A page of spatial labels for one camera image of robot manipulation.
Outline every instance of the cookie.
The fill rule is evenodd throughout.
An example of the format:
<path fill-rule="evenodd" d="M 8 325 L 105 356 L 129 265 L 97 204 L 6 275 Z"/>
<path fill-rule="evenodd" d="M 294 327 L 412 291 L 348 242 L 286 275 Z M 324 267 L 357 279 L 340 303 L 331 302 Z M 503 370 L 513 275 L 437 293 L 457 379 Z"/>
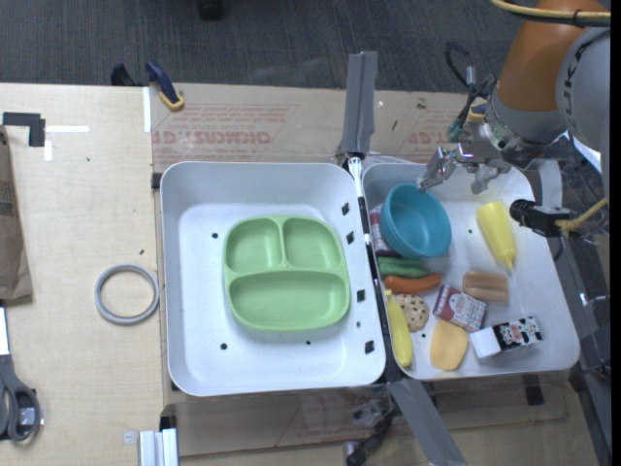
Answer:
<path fill-rule="evenodd" d="M 395 294 L 395 300 L 401 305 L 410 332 L 422 329 L 429 319 L 429 308 L 422 297 L 407 293 Z"/>

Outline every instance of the metal ring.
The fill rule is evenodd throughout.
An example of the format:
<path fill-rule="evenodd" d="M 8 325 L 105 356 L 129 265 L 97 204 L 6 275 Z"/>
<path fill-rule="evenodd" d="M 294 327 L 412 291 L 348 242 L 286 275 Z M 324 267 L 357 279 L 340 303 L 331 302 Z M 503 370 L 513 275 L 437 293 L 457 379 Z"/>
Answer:
<path fill-rule="evenodd" d="M 153 299 L 151 300 L 150 305 L 145 311 L 136 316 L 119 316 L 111 312 L 106 306 L 104 306 L 104 303 L 101 300 L 102 287 L 106 280 L 116 273 L 138 273 L 139 275 L 147 279 L 153 289 Z M 136 324 L 143 321 L 144 319 L 153 314 L 153 312 L 157 308 L 158 302 L 159 286 L 157 284 L 157 278 L 155 277 L 155 275 L 153 275 L 153 273 L 150 272 L 150 270 L 148 270 L 145 266 L 141 264 L 135 264 L 133 262 L 122 262 L 120 264 L 116 264 L 115 266 L 111 266 L 106 269 L 101 275 L 99 275 L 97 283 L 95 284 L 95 305 L 97 306 L 99 314 L 108 321 L 116 324 Z"/>

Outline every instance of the green divided plate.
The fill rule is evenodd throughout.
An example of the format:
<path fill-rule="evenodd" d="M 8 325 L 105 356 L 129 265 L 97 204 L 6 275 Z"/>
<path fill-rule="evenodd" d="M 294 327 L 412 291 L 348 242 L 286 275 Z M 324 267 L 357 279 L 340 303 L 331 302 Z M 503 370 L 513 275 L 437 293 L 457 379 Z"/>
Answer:
<path fill-rule="evenodd" d="M 341 242 L 314 217 L 261 216 L 237 222 L 225 238 L 223 270 L 231 312 L 251 328 L 321 328 L 349 309 Z"/>

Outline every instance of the teal bowl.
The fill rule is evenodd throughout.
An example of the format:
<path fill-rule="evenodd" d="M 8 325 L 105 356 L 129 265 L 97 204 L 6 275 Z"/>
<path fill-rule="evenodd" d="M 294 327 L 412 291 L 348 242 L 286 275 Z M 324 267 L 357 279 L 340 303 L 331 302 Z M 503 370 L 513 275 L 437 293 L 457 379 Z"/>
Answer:
<path fill-rule="evenodd" d="M 408 258 L 438 257 L 451 240 L 450 221 L 442 204 L 414 183 L 399 183 L 388 192 L 379 213 L 384 242 Z"/>

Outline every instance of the scissors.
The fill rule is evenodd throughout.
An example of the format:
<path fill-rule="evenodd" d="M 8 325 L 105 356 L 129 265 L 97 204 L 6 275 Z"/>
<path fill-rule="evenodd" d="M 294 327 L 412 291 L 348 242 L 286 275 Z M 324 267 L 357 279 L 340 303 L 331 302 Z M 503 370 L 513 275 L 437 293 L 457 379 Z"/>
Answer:
<path fill-rule="evenodd" d="M 16 376 L 9 352 L 9 331 L 0 300 L 0 438 L 21 442 L 39 429 L 41 408 L 35 392 Z"/>

